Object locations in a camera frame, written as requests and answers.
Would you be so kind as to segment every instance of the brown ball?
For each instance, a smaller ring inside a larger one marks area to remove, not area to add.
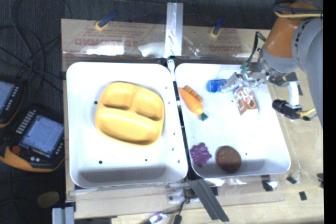
[[[216,163],[227,173],[238,171],[242,164],[240,154],[230,146],[222,146],[217,150]]]

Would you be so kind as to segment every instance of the divided yellow tray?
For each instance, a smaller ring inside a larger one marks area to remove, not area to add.
[[[160,137],[163,122],[162,98],[139,85],[113,82],[104,89],[98,102],[97,129],[120,141],[150,145]]]

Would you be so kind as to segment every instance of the blue clip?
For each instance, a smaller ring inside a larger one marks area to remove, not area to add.
[[[118,14],[117,10],[110,12],[102,20],[96,22],[96,29],[99,31],[104,30],[109,25],[109,22],[112,21],[117,16],[117,14]]]
[[[219,20],[218,20],[218,22],[217,22],[217,25],[216,26],[214,26],[213,28],[212,28],[212,30],[211,30],[211,36],[212,37],[218,37],[218,35],[219,35],[219,30],[220,30],[220,28],[222,27],[222,24],[223,24],[223,22],[224,22],[224,20],[225,20],[225,16],[221,16],[220,18],[219,18]]]

